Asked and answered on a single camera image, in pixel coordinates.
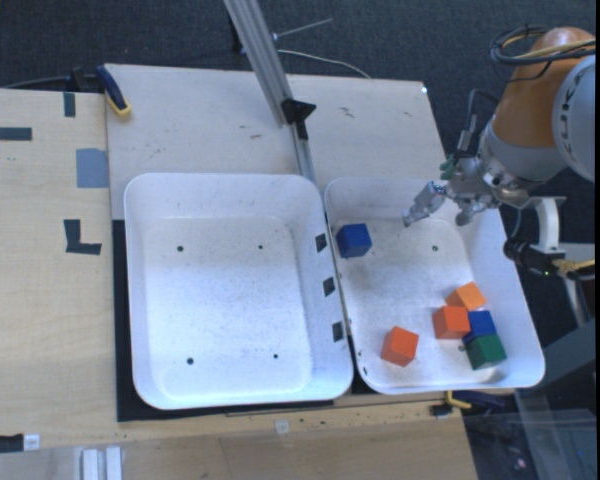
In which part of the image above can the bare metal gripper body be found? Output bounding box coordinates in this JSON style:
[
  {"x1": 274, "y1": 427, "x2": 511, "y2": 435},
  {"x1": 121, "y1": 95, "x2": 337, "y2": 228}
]
[{"x1": 443, "y1": 155, "x2": 537, "y2": 214}]

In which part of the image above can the blue cube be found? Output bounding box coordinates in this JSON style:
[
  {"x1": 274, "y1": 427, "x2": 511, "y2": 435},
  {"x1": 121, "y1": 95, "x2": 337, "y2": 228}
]
[
  {"x1": 462, "y1": 309, "x2": 498, "y2": 345},
  {"x1": 334, "y1": 222, "x2": 374, "y2": 260}
]

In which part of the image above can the white plastic tray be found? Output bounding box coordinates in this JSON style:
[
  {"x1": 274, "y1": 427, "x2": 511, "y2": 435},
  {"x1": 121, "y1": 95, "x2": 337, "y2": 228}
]
[
  {"x1": 123, "y1": 171, "x2": 355, "y2": 411},
  {"x1": 323, "y1": 176, "x2": 547, "y2": 396}
]

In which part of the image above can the green cube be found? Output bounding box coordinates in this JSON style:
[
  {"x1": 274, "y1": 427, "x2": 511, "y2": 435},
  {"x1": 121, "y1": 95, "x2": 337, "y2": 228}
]
[{"x1": 464, "y1": 333, "x2": 508, "y2": 371}]

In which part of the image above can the black cylinder on white bracket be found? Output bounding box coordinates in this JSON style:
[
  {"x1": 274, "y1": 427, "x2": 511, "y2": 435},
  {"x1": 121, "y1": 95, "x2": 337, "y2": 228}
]
[{"x1": 502, "y1": 195, "x2": 569, "y2": 277}]

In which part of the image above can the orange cube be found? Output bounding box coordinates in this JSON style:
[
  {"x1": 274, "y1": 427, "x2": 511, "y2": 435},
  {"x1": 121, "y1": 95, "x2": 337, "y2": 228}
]
[
  {"x1": 444, "y1": 281, "x2": 488, "y2": 312},
  {"x1": 431, "y1": 305, "x2": 472, "y2": 341},
  {"x1": 380, "y1": 325, "x2": 420, "y2": 368}
]

